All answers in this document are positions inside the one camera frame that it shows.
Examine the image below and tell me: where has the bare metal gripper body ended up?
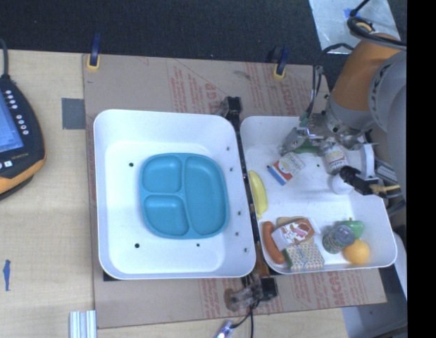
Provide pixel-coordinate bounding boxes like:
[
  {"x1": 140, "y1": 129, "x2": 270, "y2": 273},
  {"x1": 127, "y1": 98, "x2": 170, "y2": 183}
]
[{"x1": 302, "y1": 112, "x2": 349, "y2": 146}]

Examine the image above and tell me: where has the green toy vegetable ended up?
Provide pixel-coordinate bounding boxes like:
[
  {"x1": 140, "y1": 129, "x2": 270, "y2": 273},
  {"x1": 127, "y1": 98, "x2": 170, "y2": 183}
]
[{"x1": 294, "y1": 139, "x2": 321, "y2": 156}]

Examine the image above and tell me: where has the small bottle with yellow label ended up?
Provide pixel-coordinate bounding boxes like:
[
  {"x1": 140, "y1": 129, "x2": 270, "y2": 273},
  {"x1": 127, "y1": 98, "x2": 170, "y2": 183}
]
[{"x1": 323, "y1": 144, "x2": 350, "y2": 176}]

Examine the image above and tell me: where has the white red and blue carton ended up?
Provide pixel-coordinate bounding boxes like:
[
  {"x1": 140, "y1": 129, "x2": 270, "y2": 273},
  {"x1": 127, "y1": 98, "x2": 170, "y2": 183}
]
[{"x1": 266, "y1": 151, "x2": 306, "y2": 187}]

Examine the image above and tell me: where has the white egg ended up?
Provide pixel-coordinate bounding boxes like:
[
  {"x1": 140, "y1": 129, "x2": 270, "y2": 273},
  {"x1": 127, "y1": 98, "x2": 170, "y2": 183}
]
[{"x1": 330, "y1": 174, "x2": 354, "y2": 195}]

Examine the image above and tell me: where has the thin black and white rod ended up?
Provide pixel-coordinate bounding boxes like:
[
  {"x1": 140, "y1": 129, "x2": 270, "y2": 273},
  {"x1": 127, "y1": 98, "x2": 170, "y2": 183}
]
[{"x1": 232, "y1": 117, "x2": 265, "y2": 278}]

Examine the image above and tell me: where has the white plastic tray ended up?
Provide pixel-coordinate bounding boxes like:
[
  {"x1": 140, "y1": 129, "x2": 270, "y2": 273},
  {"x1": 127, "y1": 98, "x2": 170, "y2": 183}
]
[
  {"x1": 92, "y1": 108, "x2": 258, "y2": 282},
  {"x1": 239, "y1": 115, "x2": 399, "y2": 276}
]

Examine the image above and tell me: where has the yellow banana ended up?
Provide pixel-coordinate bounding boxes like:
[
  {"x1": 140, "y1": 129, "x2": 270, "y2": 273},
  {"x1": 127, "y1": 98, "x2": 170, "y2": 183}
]
[{"x1": 247, "y1": 169, "x2": 269, "y2": 220}]

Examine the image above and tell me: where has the green apple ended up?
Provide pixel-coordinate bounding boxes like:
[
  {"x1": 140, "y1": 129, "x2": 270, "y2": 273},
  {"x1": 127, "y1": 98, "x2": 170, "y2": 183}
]
[{"x1": 335, "y1": 218, "x2": 365, "y2": 241}]

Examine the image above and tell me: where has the white carton with pink print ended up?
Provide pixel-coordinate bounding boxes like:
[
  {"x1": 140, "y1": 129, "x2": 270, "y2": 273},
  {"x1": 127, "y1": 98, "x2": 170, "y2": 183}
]
[{"x1": 270, "y1": 217, "x2": 322, "y2": 252}]

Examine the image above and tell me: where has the green can with silver lid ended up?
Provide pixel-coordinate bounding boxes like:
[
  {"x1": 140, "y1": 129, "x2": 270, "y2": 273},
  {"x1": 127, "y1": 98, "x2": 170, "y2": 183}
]
[{"x1": 321, "y1": 224, "x2": 356, "y2": 255}]

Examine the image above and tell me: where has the orange sausage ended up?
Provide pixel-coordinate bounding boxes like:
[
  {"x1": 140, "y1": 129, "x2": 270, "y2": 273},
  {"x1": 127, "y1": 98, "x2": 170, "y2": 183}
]
[{"x1": 261, "y1": 220, "x2": 287, "y2": 265}]

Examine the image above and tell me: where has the blue divided plate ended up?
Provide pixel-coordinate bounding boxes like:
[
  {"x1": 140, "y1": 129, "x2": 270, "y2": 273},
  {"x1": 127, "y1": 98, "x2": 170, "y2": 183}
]
[{"x1": 138, "y1": 152, "x2": 230, "y2": 240}]

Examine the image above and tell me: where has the orange fruit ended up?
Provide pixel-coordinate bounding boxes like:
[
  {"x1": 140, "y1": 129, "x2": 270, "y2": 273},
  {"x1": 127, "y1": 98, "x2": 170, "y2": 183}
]
[{"x1": 342, "y1": 239, "x2": 371, "y2": 265}]

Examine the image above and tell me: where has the yellow and green patterned packet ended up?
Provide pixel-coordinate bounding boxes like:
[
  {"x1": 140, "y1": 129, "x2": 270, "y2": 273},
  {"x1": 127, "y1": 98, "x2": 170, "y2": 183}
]
[{"x1": 281, "y1": 242, "x2": 325, "y2": 272}]

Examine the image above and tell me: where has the brown cardboard board red print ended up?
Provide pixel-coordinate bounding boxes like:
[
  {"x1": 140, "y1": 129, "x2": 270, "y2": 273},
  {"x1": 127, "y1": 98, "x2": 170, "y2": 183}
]
[{"x1": 82, "y1": 54, "x2": 389, "y2": 330}]

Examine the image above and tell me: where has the black cylinder on white bracket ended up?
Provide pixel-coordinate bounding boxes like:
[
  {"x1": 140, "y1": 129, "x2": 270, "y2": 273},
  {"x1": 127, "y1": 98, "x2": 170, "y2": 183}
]
[{"x1": 338, "y1": 142, "x2": 381, "y2": 196}]

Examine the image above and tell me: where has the black block with thin wires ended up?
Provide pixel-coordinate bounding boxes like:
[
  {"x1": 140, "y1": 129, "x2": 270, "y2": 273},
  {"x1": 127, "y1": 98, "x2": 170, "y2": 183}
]
[
  {"x1": 217, "y1": 96, "x2": 244, "y2": 121},
  {"x1": 224, "y1": 275, "x2": 279, "y2": 310}
]

